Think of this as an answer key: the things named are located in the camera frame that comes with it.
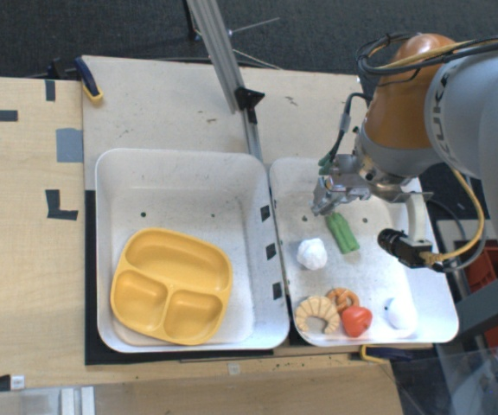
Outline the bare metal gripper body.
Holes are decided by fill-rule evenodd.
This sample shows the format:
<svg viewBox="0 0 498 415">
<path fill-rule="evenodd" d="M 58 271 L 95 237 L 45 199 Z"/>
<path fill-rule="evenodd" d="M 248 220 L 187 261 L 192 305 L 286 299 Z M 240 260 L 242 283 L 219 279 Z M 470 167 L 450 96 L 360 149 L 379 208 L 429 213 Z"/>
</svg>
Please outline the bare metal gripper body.
<svg viewBox="0 0 498 415">
<path fill-rule="evenodd" d="M 328 191 L 328 200 L 344 197 L 350 203 L 377 196 L 387 202 L 405 202 L 410 196 L 403 190 L 409 178 L 381 170 L 366 154 L 327 154 L 318 165 L 316 187 Z"/>
</svg>

